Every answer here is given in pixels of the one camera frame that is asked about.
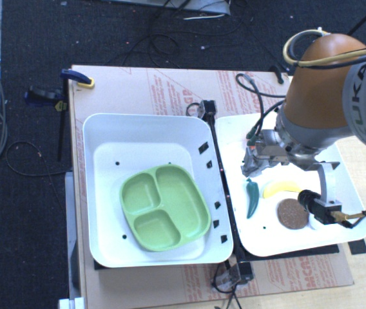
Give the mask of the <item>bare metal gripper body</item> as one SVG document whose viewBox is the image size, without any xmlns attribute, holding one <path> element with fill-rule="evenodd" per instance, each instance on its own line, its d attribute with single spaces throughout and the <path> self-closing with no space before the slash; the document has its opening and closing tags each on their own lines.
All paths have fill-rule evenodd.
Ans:
<svg viewBox="0 0 366 309">
<path fill-rule="evenodd" d="M 267 159 L 269 167 L 293 164 L 304 171 L 312 169 L 317 163 L 315 157 L 321 152 L 321 149 L 298 143 L 286 131 L 274 129 L 260 133 L 254 150 L 255 159 Z"/>
</svg>

